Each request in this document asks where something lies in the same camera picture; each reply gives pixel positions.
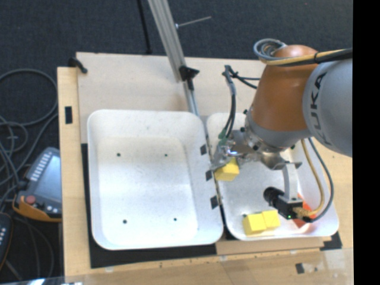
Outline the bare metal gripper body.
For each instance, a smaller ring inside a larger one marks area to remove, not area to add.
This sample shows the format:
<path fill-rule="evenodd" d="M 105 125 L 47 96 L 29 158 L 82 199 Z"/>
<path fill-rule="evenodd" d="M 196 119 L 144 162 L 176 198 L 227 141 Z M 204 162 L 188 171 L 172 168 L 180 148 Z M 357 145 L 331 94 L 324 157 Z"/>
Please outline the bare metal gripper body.
<path fill-rule="evenodd" d="M 224 152 L 227 163 L 232 158 L 246 157 L 249 161 L 262 163 L 282 163 L 281 152 L 293 146 L 293 134 L 269 129 L 234 130 L 227 140 L 217 146 Z"/>

